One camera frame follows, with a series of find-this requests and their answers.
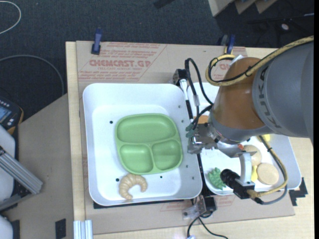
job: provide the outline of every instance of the yellow object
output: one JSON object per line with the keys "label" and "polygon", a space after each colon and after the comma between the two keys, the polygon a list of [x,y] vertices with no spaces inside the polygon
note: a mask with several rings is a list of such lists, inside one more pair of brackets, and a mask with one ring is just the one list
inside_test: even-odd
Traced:
{"label": "yellow object", "polygon": [[264,134],[263,138],[265,139],[265,141],[269,141],[270,140],[270,134]]}
{"label": "yellow object", "polygon": [[257,174],[257,165],[253,165],[252,171],[251,171],[251,181],[255,182],[258,179],[258,174]]}
{"label": "yellow object", "polygon": [[216,83],[214,81],[212,81],[210,79],[210,75],[209,75],[209,69],[213,68],[214,66],[216,66],[216,64],[221,61],[221,60],[233,60],[236,56],[233,54],[222,54],[219,57],[214,58],[208,65],[206,72],[205,72],[205,76],[206,76],[206,80],[212,84],[215,85]]}
{"label": "yellow object", "polygon": [[129,189],[135,185],[140,185],[141,192],[144,192],[148,187],[146,179],[141,175],[129,173],[128,175],[124,176],[121,179],[119,185],[119,192],[121,197],[127,200],[132,199],[133,196],[129,193]]}

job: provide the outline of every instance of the black clip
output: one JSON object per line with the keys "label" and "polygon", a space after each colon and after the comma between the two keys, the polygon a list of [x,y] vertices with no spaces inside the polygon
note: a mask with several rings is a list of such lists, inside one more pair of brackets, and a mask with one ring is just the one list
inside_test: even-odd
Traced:
{"label": "black clip", "polygon": [[233,53],[233,47],[235,44],[235,36],[233,34],[230,35],[228,46],[225,49],[225,54],[232,54]]}
{"label": "black clip", "polygon": [[101,38],[102,38],[102,30],[101,28],[98,27],[95,31],[94,43],[92,45],[92,50],[91,50],[91,53],[94,55],[100,55]]}

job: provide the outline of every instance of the black cable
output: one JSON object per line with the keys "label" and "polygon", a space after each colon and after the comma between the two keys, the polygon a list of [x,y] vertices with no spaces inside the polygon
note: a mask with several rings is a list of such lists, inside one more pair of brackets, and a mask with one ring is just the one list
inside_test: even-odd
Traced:
{"label": "black cable", "polygon": [[215,234],[215,233],[213,233],[212,231],[210,231],[210,230],[208,229],[208,227],[204,224],[204,222],[201,220],[200,217],[201,217],[201,215],[199,215],[198,217],[196,217],[196,218],[189,224],[189,226],[188,226],[188,228],[187,228],[187,237],[190,237],[190,228],[191,228],[191,226],[195,223],[196,220],[199,220],[199,221],[201,222],[201,224],[204,226],[204,228],[205,228],[211,235],[216,236],[216,237],[222,237],[222,238],[228,239],[228,237],[226,237],[226,236],[218,235],[218,234]]}
{"label": "black cable", "polygon": [[244,71],[244,72],[242,72],[242,73],[240,73],[240,74],[238,74],[238,75],[236,75],[236,76],[234,76],[234,77],[232,77],[232,78],[215,81],[215,80],[213,80],[213,79],[211,78],[211,70],[213,69],[213,67],[212,67],[211,64],[212,64],[212,62],[213,62],[214,59],[217,59],[217,58],[213,58],[213,59],[209,62],[209,65],[208,65],[208,77],[209,77],[209,79],[210,79],[211,81],[216,82],[216,83],[229,82],[229,81],[236,80],[236,79],[238,79],[239,77],[241,77],[242,75],[247,74],[247,72],[248,72],[248,71],[250,70],[250,68],[251,68],[251,67],[249,67],[246,71]]}
{"label": "black cable", "polygon": [[[193,81],[191,80],[191,76],[190,76],[190,71],[189,71],[189,62],[187,60],[185,60],[185,70],[186,70],[186,75],[187,75],[187,79],[188,79],[188,82],[189,82],[189,86],[191,88],[191,91],[193,93],[193,95],[195,97],[197,97],[197,92],[196,92],[196,89],[194,87],[194,84],[193,84]],[[199,115],[199,105],[198,104],[195,104],[196,105],[196,117],[198,117]]]}
{"label": "black cable", "polygon": [[205,93],[205,90],[204,90],[204,87],[203,87],[203,81],[202,81],[202,79],[201,79],[200,72],[199,72],[199,69],[198,69],[198,67],[197,67],[197,65],[196,65],[196,63],[195,63],[195,61],[194,61],[193,59],[191,59],[191,58],[186,59],[185,63],[189,64],[189,62],[191,62],[191,63],[193,64],[194,68],[195,68],[195,71],[196,71],[197,77],[198,77],[198,83],[199,83],[200,90],[201,90],[203,96],[205,97],[205,99],[206,99],[211,105],[213,105],[213,102],[208,98],[208,96],[207,96],[206,93]]}

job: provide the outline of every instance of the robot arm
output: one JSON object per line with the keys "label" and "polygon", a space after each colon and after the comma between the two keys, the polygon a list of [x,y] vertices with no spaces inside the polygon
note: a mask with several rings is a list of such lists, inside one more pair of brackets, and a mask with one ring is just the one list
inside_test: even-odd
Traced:
{"label": "robot arm", "polygon": [[[241,155],[241,173],[245,176],[224,170],[221,179],[240,198],[251,198],[253,194],[247,194],[254,188],[253,183],[247,185],[251,166],[245,167],[250,155],[243,155],[238,144],[270,133],[306,137],[314,144],[314,37],[286,45],[262,60],[239,59],[222,81],[211,79],[213,66],[208,66],[206,79],[219,90],[208,123],[198,124],[189,137],[188,152],[198,154],[203,148],[214,147],[230,157]],[[284,165],[270,152],[285,177],[281,188],[287,188]]]}

